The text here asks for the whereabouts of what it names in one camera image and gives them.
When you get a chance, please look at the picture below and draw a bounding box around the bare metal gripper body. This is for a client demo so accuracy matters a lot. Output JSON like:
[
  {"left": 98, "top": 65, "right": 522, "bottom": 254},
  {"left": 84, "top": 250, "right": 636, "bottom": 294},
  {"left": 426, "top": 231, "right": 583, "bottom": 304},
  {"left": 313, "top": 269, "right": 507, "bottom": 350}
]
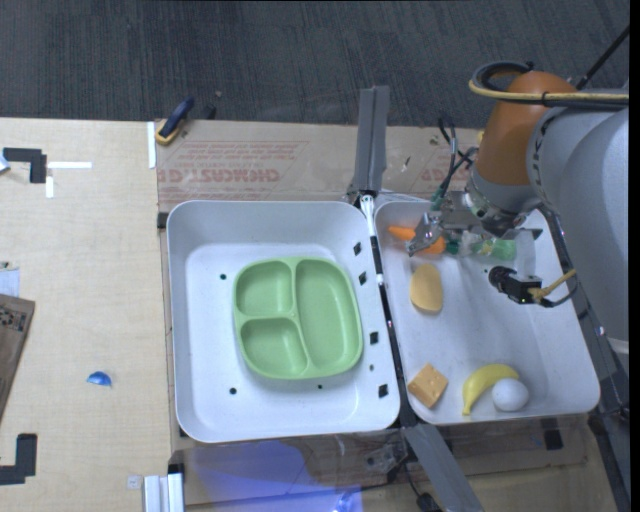
[{"left": 432, "top": 190, "right": 527, "bottom": 238}]

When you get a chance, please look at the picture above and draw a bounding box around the orange carrot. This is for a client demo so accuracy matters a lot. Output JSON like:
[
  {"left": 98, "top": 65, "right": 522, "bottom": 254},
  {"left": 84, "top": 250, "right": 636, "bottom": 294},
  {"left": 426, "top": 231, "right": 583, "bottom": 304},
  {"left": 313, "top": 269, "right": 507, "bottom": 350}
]
[{"left": 387, "top": 225, "right": 448, "bottom": 256}]

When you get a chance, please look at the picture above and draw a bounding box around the yellow oval bread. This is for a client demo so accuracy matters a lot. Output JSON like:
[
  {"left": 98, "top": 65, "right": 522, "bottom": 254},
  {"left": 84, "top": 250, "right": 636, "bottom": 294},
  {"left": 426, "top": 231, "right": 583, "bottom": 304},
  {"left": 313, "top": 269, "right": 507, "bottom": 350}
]
[{"left": 409, "top": 263, "right": 445, "bottom": 315}]

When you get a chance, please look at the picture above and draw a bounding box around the clear green plastic bottle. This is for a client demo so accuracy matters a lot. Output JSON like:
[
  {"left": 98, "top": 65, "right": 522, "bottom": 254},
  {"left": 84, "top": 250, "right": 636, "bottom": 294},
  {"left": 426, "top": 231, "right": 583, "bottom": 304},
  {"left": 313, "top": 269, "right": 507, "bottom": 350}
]
[{"left": 458, "top": 234, "right": 518, "bottom": 263}]

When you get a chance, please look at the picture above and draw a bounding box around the white plastic tray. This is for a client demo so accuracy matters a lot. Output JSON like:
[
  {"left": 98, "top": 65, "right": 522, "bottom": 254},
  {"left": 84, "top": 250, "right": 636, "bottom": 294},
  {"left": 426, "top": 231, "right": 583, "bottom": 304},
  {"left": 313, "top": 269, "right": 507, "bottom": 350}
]
[
  {"left": 166, "top": 199, "right": 402, "bottom": 444},
  {"left": 373, "top": 196, "right": 602, "bottom": 427}
]

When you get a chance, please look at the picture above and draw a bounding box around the green divided plate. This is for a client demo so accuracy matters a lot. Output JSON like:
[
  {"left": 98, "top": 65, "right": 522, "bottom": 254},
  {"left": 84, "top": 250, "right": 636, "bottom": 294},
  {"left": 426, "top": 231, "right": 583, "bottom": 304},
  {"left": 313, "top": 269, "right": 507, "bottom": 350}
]
[{"left": 232, "top": 256, "right": 365, "bottom": 381}]

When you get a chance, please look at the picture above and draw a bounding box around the orange square biscuit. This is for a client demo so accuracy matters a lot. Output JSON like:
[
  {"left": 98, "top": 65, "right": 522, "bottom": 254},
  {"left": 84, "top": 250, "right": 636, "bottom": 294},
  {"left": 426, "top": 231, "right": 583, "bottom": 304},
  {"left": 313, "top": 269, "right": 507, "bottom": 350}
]
[{"left": 406, "top": 362, "right": 450, "bottom": 410}]

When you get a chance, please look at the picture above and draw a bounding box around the yellow banana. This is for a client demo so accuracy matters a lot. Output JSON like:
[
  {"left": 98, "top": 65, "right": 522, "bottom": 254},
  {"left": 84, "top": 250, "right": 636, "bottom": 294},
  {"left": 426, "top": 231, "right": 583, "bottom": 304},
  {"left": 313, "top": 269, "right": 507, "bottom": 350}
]
[{"left": 460, "top": 363, "right": 521, "bottom": 417}]

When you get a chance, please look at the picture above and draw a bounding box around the brown cardboard board red print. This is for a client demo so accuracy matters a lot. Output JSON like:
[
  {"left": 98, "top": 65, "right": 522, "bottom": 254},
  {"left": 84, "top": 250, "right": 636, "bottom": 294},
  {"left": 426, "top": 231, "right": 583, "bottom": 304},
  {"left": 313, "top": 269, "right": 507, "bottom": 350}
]
[{"left": 154, "top": 118, "right": 592, "bottom": 506}]

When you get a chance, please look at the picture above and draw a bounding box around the white egg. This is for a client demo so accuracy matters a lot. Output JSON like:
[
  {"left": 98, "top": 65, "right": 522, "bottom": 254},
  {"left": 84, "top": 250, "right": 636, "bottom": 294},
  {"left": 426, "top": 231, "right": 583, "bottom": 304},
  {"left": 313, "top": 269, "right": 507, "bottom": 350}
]
[{"left": 491, "top": 378, "right": 531, "bottom": 413}]

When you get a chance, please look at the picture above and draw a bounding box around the brown cardboard sheet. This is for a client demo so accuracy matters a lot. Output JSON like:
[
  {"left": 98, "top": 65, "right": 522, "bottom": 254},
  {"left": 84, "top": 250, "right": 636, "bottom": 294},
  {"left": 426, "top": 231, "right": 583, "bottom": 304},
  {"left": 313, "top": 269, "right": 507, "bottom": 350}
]
[{"left": 0, "top": 293, "right": 37, "bottom": 422}]

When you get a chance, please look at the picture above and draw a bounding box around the black cylinder on white bracket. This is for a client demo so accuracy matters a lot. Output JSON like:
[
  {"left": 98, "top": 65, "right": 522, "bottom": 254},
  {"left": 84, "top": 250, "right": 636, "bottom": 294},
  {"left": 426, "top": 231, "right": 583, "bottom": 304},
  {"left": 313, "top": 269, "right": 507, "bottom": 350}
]
[{"left": 487, "top": 228, "right": 545, "bottom": 306}]

